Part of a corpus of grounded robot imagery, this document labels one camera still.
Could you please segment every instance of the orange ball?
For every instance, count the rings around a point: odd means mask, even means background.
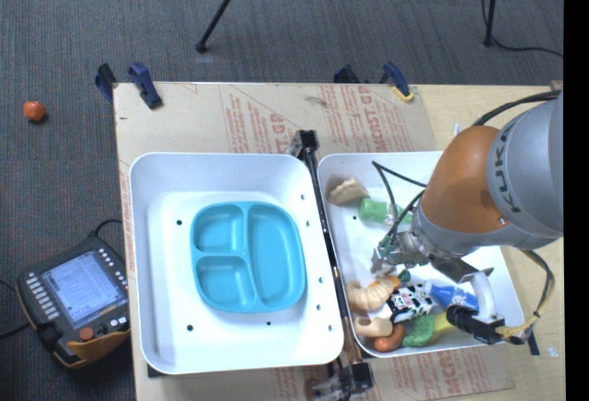
[[[37,100],[25,102],[22,111],[31,121],[41,121],[45,116],[45,106]]]

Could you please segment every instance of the red emergency stop button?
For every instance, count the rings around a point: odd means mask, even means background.
[[[94,329],[92,327],[82,327],[79,336],[82,342],[88,342],[94,338]]]

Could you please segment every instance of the black clamp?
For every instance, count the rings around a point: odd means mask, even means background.
[[[98,73],[94,80],[100,94],[112,103],[112,86],[117,83],[117,79],[115,79],[107,63],[102,64],[98,68]]]
[[[360,79],[352,69],[351,64],[346,64],[333,75],[333,84],[361,84]]]

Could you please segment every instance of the blue clamp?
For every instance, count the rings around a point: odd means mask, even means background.
[[[386,63],[383,66],[385,73],[380,79],[380,84],[383,84],[388,78],[393,81],[393,92],[404,102],[409,102],[413,98],[413,93],[409,89],[409,85],[405,80],[405,76],[400,69],[393,63]]]
[[[149,71],[142,63],[133,63],[129,68],[129,75],[135,84],[141,87],[141,98],[150,109],[162,104],[161,97],[156,92],[156,87],[151,80]]]
[[[98,74],[95,77],[96,87],[110,103],[112,103],[112,85],[117,83],[114,74],[107,63],[98,68]]]

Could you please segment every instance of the plywood table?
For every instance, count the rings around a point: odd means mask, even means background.
[[[148,108],[139,87],[113,88],[120,161],[121,203],[131,304],[133,365],[139,401],[174,399],[306,400],[324,367],[148,376],[139,338],[129,171],[149,152],[283,153],[298,130],[316,130],[320,155],[355,152],[443,150],[458,128],[508,101],[548,86],[412,86],[404,103],[384,85],[158,83],[163,105]],[[501,128],[528,104],[488,124]],[[557,288],[535,334],[540,349],[499,344],[370,361],[375,387],[364,400],[468,399],[538,401],[564,399],[563,240],[538,250]],[[529,317],[544,273],[514,249],[503,255]]]

